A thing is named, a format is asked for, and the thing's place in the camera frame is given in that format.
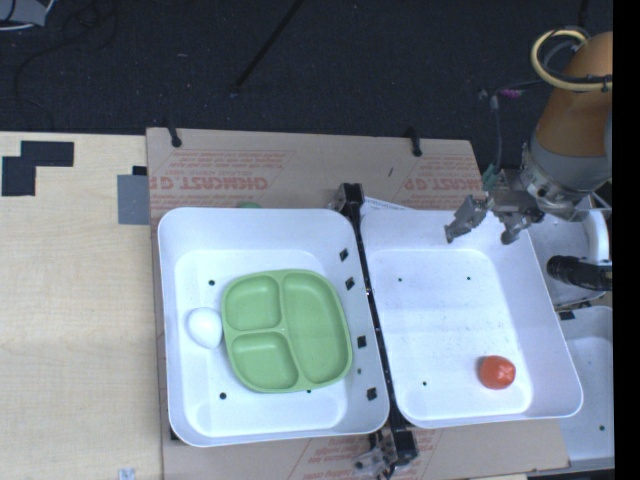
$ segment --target red tomato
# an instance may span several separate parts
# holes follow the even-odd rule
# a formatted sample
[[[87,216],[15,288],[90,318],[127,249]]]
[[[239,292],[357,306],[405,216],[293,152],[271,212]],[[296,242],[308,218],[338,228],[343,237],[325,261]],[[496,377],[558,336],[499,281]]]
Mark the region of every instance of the red tomato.
[[[491,389],[504,389],[516,378],[516,367],[506,357],[486,356],[480,365],[480,380]]]

